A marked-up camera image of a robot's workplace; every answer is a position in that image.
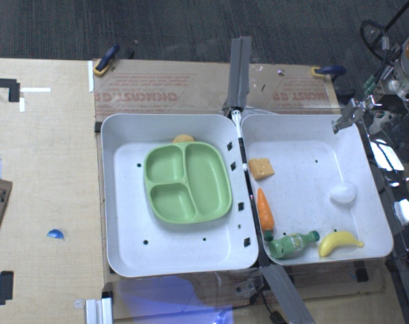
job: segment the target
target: cardboard sheet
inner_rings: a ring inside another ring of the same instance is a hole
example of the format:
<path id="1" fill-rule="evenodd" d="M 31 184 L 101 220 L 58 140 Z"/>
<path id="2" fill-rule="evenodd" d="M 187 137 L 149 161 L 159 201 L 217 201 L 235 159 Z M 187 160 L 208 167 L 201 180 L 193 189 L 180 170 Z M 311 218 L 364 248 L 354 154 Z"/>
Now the cardboard sheet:
<path id="1" fill-rule="evenodd" d="M 339 113 L 329 76 L 310 66 L 250 65 L 247 106 L 275 113 Z M 94 78 L 97 121 L 115 113 L 217 113 L 227 98 L 228 63 L 117 60 Z"/>

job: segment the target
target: toy banana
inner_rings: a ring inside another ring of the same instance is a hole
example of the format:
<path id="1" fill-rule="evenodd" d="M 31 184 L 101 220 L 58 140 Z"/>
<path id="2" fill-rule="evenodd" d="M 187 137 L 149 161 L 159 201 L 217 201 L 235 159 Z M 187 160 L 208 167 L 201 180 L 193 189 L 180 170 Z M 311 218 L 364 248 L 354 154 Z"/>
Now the toy banana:
<path id="1" fill-rule="evenodd" d="M 335 248 L 341 245 L 357 245 L 358 247 L 363 247 L 364 243 L 357 240 L 350 232 L 332 232 L 325 236 L 319 244 L 319 256 L 328 256 Z"/>

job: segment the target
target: cable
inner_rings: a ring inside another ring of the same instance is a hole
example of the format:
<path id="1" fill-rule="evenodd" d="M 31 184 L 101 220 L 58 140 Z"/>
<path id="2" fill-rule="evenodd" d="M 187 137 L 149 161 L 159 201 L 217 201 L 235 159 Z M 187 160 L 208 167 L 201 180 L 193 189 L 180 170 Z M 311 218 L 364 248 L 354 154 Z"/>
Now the cable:
<path id="1" fill-rule="evenodd" d="M 395 24 L 398 18 L 401 17 L 401 15 L 406 11 L 406 9 L 408 9 L 408 6 L 409 6 L 409 0 L 404 4 L 403 7 L 401 7 L 401 9 L 397 12 L 397 14 L 391 19 L 391 21 L 387 23 L 387 25 L 385 26 L 386 32 Z M 376 39 L 373 41 L 372 46 L 374 47 L 377 44 L 377 42 L 379 42 L 379 40 L 380 40 L 380 36 L 377 36 Z"/>
<path id="2" fill-rule="evenodd" d="M 265 304 L 266 309 L 271 314 L 269 316 L 269 319 L 272 321 L 272 323 L 273 324 L 287 324 L 287 322 L 284 320 L 283 316 L 281 316 L 281 314 L 277 310 L 272 311 L 270 309 L 269 305 L 267 304 L 266 297 L 263 294 L 263 291 L 261 291 L 261 297 L 263 298 L 263 304 Z"/>
<path id="3" fill-rule="evenodd" d="M 364 42 L 364 44 L 366 45 L 366 47 L 368 48 L 368 50 L 369 50 L 378 60 L 383 61 L 383 58 L 382 58 L 379 54 L 376 53 L 376 51 L 373 49 L 373 46 L 371 46 L 371 45 L 368 43 L 368 41 L 366 40 L 366 38 L 365 38 L 364 29 L 365 29 L 366 26 L 372 26 L 373 28 L 379 29 L 379 30 L 381 31 L 381 32 L 380 32 L 380 35 L 377 36 L 379 39 L 380 39 L 380 38 L 383 38 L 383 36 L 387 36 L 387 33 L 386 33 L 386 31 L 385 31 L 385 28 L 384 28 L 382 25 L 380 25 L 380 24 L 374 22 L 373 20 L 364 20 L 364 21 L 362 22 L 362 24 L 360 25 L 360 30 L 359 30 L 359 32 L 360 32 L 360 37 L 361 37 L 362 41 Z"/>
<path id="4" fill-rule="evenodd" d="M 263 298 L 263 303 L 265 304 L 267 310 L 269 311 L 270 314 L 272 314 L 272 311 L 271 311 L 271 309 L 269 308 L 269 305 L 267 304 L 266 297 L 265 297 L 265 295 L 263 294 L 263 291 L 261 292 L 261 297 Z"/>
<path id="5" fill-rule="evenodd" d="M 381 36 L 381 40 L 382 40 L 382 49 L 383 49 L 383 57 L 381 57 L 380 55 L 378 55 L 375 50 L 373 49 L 373 47 L 366 41 L 365 39 L 365 33 L 364 33 L 364 29 L 366 26 L 372 26 L 373 28 L 376 28 L 378 30 L 380 30 L 380 36 Z M 385 71 L 386 65 L 389 65 L 391 67 L 393 67 L 393 65 L 389 62 L 389 58 L 388 58 L 388 53 L 389 53 L 389 38 L 387 36 L 387 32 L 385 30 L 385 28 L 374 22 L 373 20 L 364 20 L 362 22 L 362 24 L 360 25 L 360 37 L 362 39 L 362 41 L 364 42 L 364 44 L 366 45 L 366 47 L 368 48 L 368 50 L 377 58 L 380 59 L 381 61 L 381 67 L 380 70 L 377 71 L 374 75 L 374 84 L 378 84 L 380 81 L 381 76 L 383 75 L 383 72 Z"/>

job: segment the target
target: toy carrot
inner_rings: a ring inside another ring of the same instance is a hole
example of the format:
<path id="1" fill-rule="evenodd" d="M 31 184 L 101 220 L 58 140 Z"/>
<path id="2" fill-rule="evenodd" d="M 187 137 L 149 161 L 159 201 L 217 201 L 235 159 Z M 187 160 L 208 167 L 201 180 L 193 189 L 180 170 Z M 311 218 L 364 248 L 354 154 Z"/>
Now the toy carrot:
<path id="1" fill-rule="evenodd" d="M 258 218 L 260 219 L 260 226 L 265 233 L 265 240 L 272 240 L 272 229 L 275 225 L 273 215 L 269 203 L 267 202 L 265 193 L 261 188 L 257 192 L 257 211 Z"/>

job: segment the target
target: blue object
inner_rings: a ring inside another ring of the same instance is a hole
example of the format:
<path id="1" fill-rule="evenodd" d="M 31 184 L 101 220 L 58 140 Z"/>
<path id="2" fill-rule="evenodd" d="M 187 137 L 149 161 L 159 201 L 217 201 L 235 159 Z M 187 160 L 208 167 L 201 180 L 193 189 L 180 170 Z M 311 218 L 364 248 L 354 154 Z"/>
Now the blue object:
<path id="1" fill-rule="evenodd" d="M 331 74 L 333 76 L 342 76 L 347 72 L 347 69 L 342 66 L 325 66 L 314 69 L 316 74 Z"/>
<path id="2" fill-rule="evenodd" d="M 47 236 L 55 239 L 63 239 L 63 233 L 58 229 L 52 229 L 51 231 L 49 231 Z"/>
<path id="3" fill-rule="evenodd" d="M 105 66 L 107 66 L 109 64 L 109 61 L 112 60 L 116 53 L 119 51 L 120 46 L 115 43 L 107 52 L 106 54 L 103 56 L 103 58 L 101 59 L 101 61 L 99 62 L 98 66 L 97 66 L 97 71 L 102 71 Z"/>
<path id="4" fill-rule="evenodd" d="M 213 324 L 224 324 L 225 323 L 225 311 L 222 310 L 218 313 L 217 318 L 213 321 Z"/>

